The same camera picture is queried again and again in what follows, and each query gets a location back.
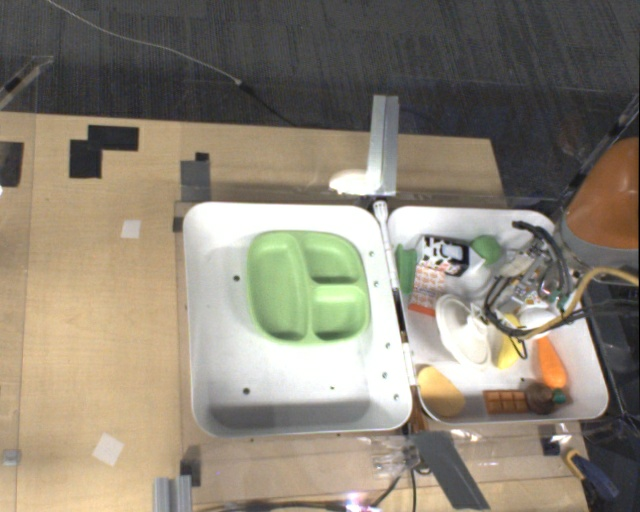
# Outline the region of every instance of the white sink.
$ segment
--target white sink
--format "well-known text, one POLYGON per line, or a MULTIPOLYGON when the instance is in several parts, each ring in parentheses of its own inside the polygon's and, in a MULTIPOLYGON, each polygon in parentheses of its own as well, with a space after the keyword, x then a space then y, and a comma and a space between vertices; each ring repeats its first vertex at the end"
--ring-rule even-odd
POLYGON ((391 430, 411 394, 376 220, 352 206, 203 203, 184 221, 193 414, 211 435, 391 430), (341 236, 357 249, 370 321, 352 338, 274 342, 251 316, 247 253, 271 231, 341 236))

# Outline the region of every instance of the toy fruit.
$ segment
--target toy fruit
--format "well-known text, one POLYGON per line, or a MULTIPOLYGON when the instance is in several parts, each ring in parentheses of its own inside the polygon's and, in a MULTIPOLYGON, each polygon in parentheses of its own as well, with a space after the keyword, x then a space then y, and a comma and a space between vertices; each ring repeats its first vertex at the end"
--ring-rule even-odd
POLYGON ((485 260, 487 265, 492 265, 502 256, 502 247, 498 241, 489 235, 481 235, 471 242, 471 248, 485 260))
POLYGON ((464 409, 465 398, 449 379, 433 366, 418 373, 420 396, 429 410, 444 418, 453 418, 464 409))
POLYGON ((567 385, 567 372, 546 336, 538 341, 538 362, 543 382, 551 389, 562 389, 567 385))
POLYGON ((559 389, 551 389, 549 386, 540 382, 534 382, 524 391, 527 399, 527 405, 536 414, 551 414, 557 404, 563 404, 567 401, 565 394, 559 389))
MULTIPOLYGON (((511 322, 514 326, 519 327, 518 320, 513 315, 505 315, 505 318, 511 322)), ((500 352, 496 359, 496 367, 500 370, 506 370, 511 368, 516 361, 520 359, 518 351, 513 346, 511 339, 506 334, 502 335, 502 345, 500 346, 500 352)))

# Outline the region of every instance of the toy carrot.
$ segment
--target toy carrot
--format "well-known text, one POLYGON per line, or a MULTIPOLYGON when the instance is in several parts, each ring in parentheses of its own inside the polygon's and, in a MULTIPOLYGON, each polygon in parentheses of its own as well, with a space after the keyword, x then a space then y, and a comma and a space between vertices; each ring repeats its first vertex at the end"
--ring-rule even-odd
POLYGON ((542 380, 551 389, 562 389, 567 385, 567 371, 546 336, 538 341, 538 362, 542 372, 542 380))

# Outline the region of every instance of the white paper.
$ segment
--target white paper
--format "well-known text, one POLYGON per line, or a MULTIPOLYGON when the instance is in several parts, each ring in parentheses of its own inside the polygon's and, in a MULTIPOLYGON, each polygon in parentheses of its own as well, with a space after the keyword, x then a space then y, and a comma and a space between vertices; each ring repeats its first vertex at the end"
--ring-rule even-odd
POLYGON ((122 224, 120 238, 140 238, 141 220, 125 220, 122 224))
POLYGON ((118 441, 115 437, 104 432, 100 437, 100 441, 98 441, 95 450, 93 450, 92 455, 109 466, 115 466, 123 448, 123 442, 118 441))

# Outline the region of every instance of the green plate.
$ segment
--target green plate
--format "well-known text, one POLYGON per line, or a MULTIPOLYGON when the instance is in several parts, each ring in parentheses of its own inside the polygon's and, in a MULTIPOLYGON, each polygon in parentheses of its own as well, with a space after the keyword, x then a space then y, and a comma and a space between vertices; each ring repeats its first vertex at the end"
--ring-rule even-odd
POLYGON ((253 321, 272 340, 347 340, 369 325, 362 260, 353 244, 337 235, 258 235, 249 247, 247 287, 253 321))

